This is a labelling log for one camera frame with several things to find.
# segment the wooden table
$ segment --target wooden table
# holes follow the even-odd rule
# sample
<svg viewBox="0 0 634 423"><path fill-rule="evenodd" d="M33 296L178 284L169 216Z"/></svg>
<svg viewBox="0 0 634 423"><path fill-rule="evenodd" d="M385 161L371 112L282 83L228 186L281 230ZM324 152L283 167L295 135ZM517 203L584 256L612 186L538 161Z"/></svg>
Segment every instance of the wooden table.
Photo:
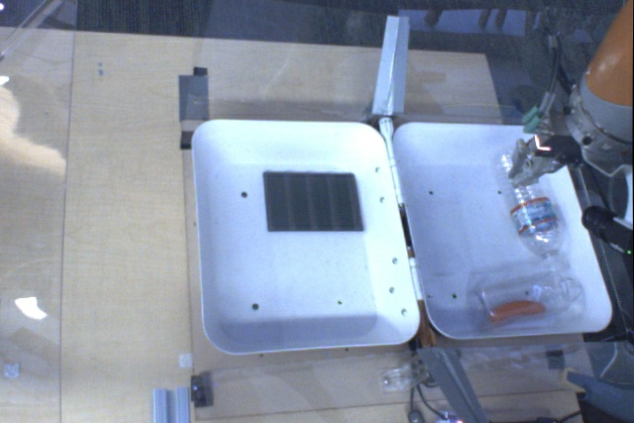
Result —
<svg viewBox="0 0 634 423"><path fill-rule="evenodd" d="M64 37L53 32L52 41ZM278 357L272 363L236 359L205 342L196 279L190 277L197 266L188 223L191 209L186 214L186 195L191 207L188 153L179 149L177 77L190 74L195 65L209 68L214 116L355 120L370 104L378 56L377 49L76 34L58 309L64 423L150 421L153 388L188 385L192 353L198 353L196 370L209 367L236 375L236 382L228 384L233 389L218 387L222 409L216 415L253 415L231 421L406 421L407 393L338 409L346 405L346 393L334 399L325 390L325 400L317 397L311 405L300 395L303 405L289 399L280 409L301 412L258 415L271 406L264 396L284 395L266 377L269 366L298 365L315 355L293 354L292 360ZM307 113L305 104L318 107ZM486 59L478 54L410 52L407 104L428 118L468 112L474 120L499 122ZM49 275L42 270L38 276ZM205 350L208 357L201 353ZM376 352L354 352L352 362L369 353ZM399 354L383 353L386 358ZM343 354L333 352L332 358ZM375 359L370 363L390 365ZM561 417L578 408L575 394L558 382L557 372L546 381L531 382L532 373L520 375L509 387L517 370L497 366L501 375L497 370L482 373L482 364L473 363L487 383L480 401L496 421ZM263 391L240 391L241 376L254 372L261 378L250 387ZM354 368L347 371L350 379L357 374ZM302 370L289 378L301 382ZM53 383L51 400L56 389ZM438 390L430 391L430 399L442 406ZM0 402L0 419L5 414L9 421L58 419L57 412L45 411L41 404L35 417L29 405L17 407L2 395ZM303 412L310 407L328 408ZM431 413L426 416L432 421Z"/></svg>

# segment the metal hinge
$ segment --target metal hinge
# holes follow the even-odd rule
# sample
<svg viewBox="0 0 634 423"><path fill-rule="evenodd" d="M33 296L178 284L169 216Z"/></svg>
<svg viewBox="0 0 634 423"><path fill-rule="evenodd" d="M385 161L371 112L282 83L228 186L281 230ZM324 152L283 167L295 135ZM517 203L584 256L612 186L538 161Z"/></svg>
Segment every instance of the metal hinge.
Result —
<svg viewBox="0 0 634 423"><path fill-rule="evenodd" d="M418 261L416 261L416 258L409 258L409 270L412 274L412 285L414 286L416 299L423 301L423 284L420 283L420 273L418 272Z"/></svg>
<svg viewBox="0 0 634 423"><path fill-rule="evenodd" d="M394 193L396 194L396 202L399 208L405 206L403 201L403 191L400 186L400 178L398 177L398 168L396 167L396 156L394 155L394 144L392 138L394 136L394 126L392 119L389 117L381 118L378 121L378 130L385 140L385 148L387 149L387 158L389 159L389 169L392 173L392 182L394 184Z"/></svg>

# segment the table surface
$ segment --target table surface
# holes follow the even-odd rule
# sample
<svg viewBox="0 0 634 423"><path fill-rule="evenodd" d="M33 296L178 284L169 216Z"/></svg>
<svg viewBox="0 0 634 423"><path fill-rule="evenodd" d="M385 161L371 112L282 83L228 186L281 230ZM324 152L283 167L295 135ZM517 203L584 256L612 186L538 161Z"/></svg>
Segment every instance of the table surface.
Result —
<svg viewBox="0 0 634 423"><path fill-rule="evenodd" d="M52 31L50 37L61 41L67 33ZM50 337L52 363L60 347L60 381L40 384L40 395L47 393L51 401L60 394L64 423L150 421L154 388L189 385L192 373L205 369L229 379L218 386L218 409L212 414L217 418L406 421L408 393L381 398L378 387L379 367L397 367L400 349L332 352L328 362L314 352L270 360L222 355L206 341L196 293L189 153L179 149L177 78L194 66L209 68L216 117L258 111L267 117L283 113L355 120L371 101L378 56L378 49L350 47L75 35L67 158L43 156L66 166L65 210L48 219L63 221L61 305L55 313L60 332L56 338L53 330ZM486 58L480 54L410 52L407 101L430 119L468 111L472 121L500 122ZM305 104L313 106L306 109ZM5 103L0 102L0 110L4 115ZM0 132L3 155L7 139ZM27 220L28 210L20 217ZM51 274L43 266L31 277L45 284ZM35 333L44 335L43 330ZM571 358L585 369L579 337L558 340L577 342ZM467 353L467 370L495 421L562 417L578 409L575 393L560 383L557 370L546 369L541 350L522 349L529 344L460 343L474 347L471 356ZM338 355L350 358L333 361ZM297 367L309 363L319 368ZM275 378L271 369L280 364L292 368ZM354 365L362 367L355 370ZM361 400L344 388L337 396L332 389L305 393L296 388L306 375L315 374L322 383L328 377L319 375L343 375L336 385L348 384L354 391L364 372L377 381L366 379L372 387ZM295 396L287 397L293 390ZM0 419L58 421L59 405L46 409L31 403L33 392L16 389L11 398L0 395ZM438 389L429 396L443 407ZM263 415L271 411L277 414ZM432 421L431 413L426 417Z"/></svg>

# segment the glass panel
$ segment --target glass panel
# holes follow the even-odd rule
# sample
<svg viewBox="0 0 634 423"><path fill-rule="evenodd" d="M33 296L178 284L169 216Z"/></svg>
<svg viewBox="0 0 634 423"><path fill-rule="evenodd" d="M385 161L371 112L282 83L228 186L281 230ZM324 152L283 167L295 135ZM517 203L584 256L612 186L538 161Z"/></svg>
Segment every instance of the glass panel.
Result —
<svg viewBox="0 0 634 423"><path fill-rule="evenodd" d="M465 0L398 0L398 5L398 14L410 20L411 33L405 112L397 123L521 124L522 116L541 101L554 71L560 82L556 107L561 108L613 19L571 9L483 8ZM370 117L385 15L273 0L201 0L200 6L208 12L198 13L197 35L203 39L196 43L194 64L209 70L209 108L186 119L363 122ZM558 37L563 49L559 68L553 66L549 36ZM191 224L194 198L187 153L183 160ZM406 402L408 389L381 390L379 381L371 379L407 363L406 347L284 353L283 358L232 359L219 353L201 329L195 231L188 232L188 239L194 372L211 371L216 397L213 407L196 410L199 419ZM631 323L623 325L623 315L627 319L629 314L621 306L615 306L619 331L610 331L608 339L622 340L631 329ZM604 369L607 362L601 361L607 353L597 353L600 346L593 345L591 355L580 339L506 339L499 342L503 347L481 348L442 337L439 343L461 348L486 407L491 403L487 398L499 389L487 385L488 375L522 379L522 389L531 391L537 389L531 383L544 382L559 370L557 361L589 377ZM627 361L624 351L619 361ZM611 372L617 375L623 369ZM335 379L355 388L345 389ZM628 383L629 378L622 375L619 381ZM274 398L268 386L284 395ZM249 393L258 395L250 399ZM307 393L312 395L309 401ZM447 409L442 396L436 396L439 408ZM509 417L513 414L522 416L510 411Z"/></svg>
<svg viewBox="0 0 634 423"><path fill-rule="evenodd" d="M0 419L58 421L76 0L0 3Z"/></svg>

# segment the metal bracket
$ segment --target metal bracket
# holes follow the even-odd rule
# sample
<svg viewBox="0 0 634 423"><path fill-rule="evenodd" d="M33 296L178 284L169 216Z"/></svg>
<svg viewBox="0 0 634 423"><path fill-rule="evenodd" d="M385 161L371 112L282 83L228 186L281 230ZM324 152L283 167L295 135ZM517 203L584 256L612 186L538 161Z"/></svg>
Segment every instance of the metal bracket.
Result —
<svg viewBox="0 0 634 423"><path fill-rule="evenodd" d="M390 117L405 106L409 18L388 16L372 101L372 114Z"/></svg>
<svg viewBox="0 0 634 423"><path fill-rule="evenodd" d="M206 67L194 67L192 75L178 77L180 149L191 149L196 128L209 120L209 77Z"/></svg>
<svg viewBox="0 0 634 423"><path fill-rule="evenodd" d="M572 111L566 116L566 126L581 145L581 153L588 164L605 176L612 177L623 166L632 163L632 143L608 134L592 120L583 104L580 87L573 89L570 106Z"/></svg>
<svg viewBox="0 0 634 423"><path fill-rule="evenodd" d="M438 381L454 412L465 423L488 423L460 358L454 351L424 348L418 350L418 356Z"/></svg>
<svg viewBox="0 0 634 423"><path fill-rule="evenodd" d="M189 423L189 388L155 389L152 406L154 423Z"/></svg>

